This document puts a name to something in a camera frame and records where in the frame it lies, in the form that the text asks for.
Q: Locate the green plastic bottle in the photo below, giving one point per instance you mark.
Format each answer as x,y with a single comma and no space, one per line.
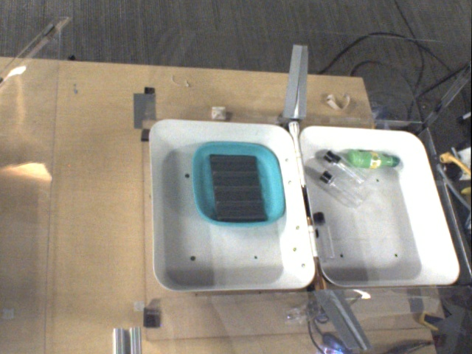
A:
359,158

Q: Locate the clear plastic bottle black cap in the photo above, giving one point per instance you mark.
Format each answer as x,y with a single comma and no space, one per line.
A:
344,168
343,192

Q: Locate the thin black and white rod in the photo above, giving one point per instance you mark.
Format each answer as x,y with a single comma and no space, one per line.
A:
294,138

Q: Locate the black ribbed rectangular block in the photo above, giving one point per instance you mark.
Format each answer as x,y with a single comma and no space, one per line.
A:
237,188

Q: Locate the white plastic tray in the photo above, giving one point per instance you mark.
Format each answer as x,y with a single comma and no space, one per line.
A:
177,234
387,234

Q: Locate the teal plastic basin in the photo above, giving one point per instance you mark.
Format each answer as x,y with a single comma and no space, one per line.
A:
201,183

